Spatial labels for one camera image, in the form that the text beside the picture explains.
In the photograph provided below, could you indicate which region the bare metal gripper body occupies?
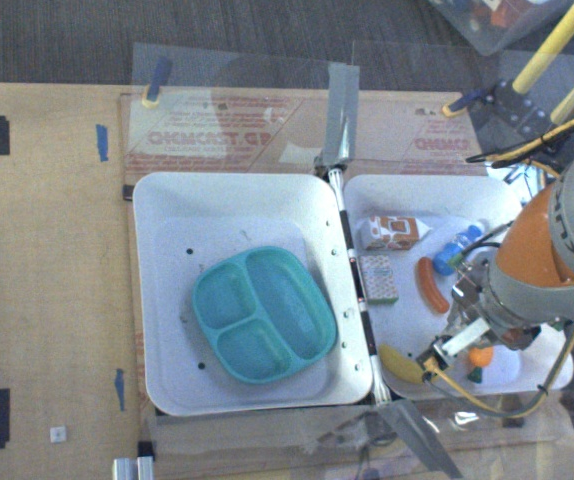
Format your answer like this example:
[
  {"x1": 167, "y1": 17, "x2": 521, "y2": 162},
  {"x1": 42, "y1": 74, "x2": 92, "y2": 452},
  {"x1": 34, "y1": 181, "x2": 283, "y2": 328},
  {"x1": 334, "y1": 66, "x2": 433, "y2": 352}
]
[{"x1": 447, "y1": 260, "x2": 493, "y2": 330}]

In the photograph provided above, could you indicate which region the orange sausage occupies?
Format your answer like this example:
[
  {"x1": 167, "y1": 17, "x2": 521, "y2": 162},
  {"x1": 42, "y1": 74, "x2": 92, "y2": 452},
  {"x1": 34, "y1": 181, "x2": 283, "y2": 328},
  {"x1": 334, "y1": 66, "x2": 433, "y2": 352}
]
[{"x1": 416, "y1": 256, "x2": 451, "y2": 315}]

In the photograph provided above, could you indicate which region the clear bottle with blue label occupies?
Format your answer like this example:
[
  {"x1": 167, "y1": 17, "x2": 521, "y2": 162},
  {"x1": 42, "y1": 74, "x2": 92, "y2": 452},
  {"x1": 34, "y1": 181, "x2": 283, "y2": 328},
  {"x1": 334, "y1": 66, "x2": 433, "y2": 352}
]
[{"x1": 432, "y1": 223, "x2": 486, "y2": 277}]

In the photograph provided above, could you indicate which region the orange carrot with green top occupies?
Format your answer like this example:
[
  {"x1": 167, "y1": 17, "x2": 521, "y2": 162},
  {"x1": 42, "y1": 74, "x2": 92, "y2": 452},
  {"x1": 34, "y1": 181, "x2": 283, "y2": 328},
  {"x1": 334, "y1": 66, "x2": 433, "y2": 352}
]
[{"x1": 466, "y1": 346, "x2": 495, "y2": 384}]

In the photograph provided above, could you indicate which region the white plastic tray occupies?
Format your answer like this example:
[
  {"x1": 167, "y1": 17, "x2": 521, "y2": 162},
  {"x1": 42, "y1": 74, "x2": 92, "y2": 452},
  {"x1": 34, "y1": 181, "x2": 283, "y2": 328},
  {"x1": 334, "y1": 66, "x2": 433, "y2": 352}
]
[
  {"x1": 342, "y1": 173, "x2": 574, "y2": 402},
  {"x1": 131, "y1": 171, "x2": 374, "y2": 417}
]

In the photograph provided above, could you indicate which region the green and white patterned box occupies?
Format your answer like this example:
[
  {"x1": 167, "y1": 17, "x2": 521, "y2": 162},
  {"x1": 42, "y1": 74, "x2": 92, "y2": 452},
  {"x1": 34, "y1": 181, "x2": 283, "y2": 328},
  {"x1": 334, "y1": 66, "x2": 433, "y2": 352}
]
[{"x1": 359, "y1": 254, "x2": 400, "y2": 305}]

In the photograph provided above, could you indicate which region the white and orange carton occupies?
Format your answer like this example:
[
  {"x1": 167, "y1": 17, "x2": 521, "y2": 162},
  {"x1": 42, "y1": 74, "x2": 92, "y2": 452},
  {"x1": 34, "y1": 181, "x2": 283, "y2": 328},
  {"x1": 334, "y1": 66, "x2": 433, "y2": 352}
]
[{"x1": 355, "y1": 214, "x2": 433, "y2": 252}]

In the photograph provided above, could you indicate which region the yellow banana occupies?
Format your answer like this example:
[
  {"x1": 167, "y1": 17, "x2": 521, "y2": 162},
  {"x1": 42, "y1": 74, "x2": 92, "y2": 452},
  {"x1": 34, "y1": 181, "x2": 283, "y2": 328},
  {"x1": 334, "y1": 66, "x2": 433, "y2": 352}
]
[{"x1": 377, "y1": 343, "x2": 427, "y2": 385}]

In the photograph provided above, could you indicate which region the green divided plate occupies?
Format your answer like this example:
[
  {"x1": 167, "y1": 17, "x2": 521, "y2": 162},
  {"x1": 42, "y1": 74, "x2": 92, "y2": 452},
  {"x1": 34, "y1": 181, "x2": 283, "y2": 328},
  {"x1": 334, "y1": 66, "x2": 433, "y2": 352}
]
[{"x1": 191, "y1": 245, "x2": 339, "y2": 385}]

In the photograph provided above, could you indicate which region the brown cardboard board red print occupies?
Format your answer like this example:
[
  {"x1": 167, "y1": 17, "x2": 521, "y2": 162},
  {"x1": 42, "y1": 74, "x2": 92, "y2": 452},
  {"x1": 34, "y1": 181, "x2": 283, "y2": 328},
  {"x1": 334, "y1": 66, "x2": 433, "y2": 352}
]
[{"x1": 119, "y1": 86, "x2": 574, "y2": 457}]

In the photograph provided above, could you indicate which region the clear plastic storage bin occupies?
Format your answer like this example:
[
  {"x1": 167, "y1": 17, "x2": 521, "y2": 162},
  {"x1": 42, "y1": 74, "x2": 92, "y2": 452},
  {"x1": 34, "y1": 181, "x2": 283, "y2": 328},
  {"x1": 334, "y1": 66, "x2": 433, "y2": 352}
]
[{"x1": 418, "y1": 0, "x2": 574, "y2": 57}]

